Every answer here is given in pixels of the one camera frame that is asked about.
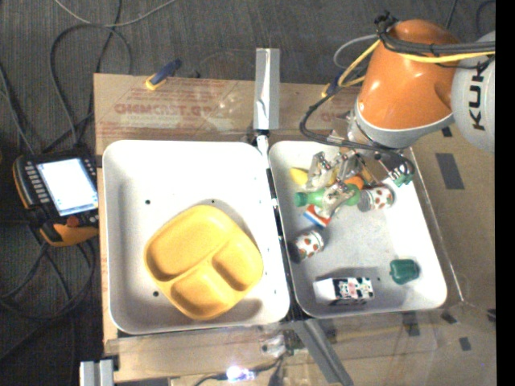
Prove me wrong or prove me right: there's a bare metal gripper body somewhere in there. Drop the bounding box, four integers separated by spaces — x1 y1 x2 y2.
332 133 388 186

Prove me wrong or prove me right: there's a green plastic bottle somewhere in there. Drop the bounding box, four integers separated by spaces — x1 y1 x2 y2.
293 183 362 209

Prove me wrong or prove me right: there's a red white blue packet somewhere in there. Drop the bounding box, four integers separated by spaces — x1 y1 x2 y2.
302 203 333 230

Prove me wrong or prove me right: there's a white can with red print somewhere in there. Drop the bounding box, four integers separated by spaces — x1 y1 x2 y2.
356 185 397 213
289 229 326 263

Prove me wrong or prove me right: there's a white plastic tray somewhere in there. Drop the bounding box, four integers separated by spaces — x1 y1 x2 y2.
267 139 449 320
101 138 291 336

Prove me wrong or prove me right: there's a white carton with colourful print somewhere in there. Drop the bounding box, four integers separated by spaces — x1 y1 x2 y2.
312 276 376 307

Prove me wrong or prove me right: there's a green bell pepper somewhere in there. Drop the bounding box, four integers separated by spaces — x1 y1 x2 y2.
389 258 421 286

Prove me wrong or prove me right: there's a yellow divided plate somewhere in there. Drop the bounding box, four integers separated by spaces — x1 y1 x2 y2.
143 203 266 322

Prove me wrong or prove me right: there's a brown cardboard board red print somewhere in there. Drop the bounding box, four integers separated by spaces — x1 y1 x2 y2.
93 72 464 382

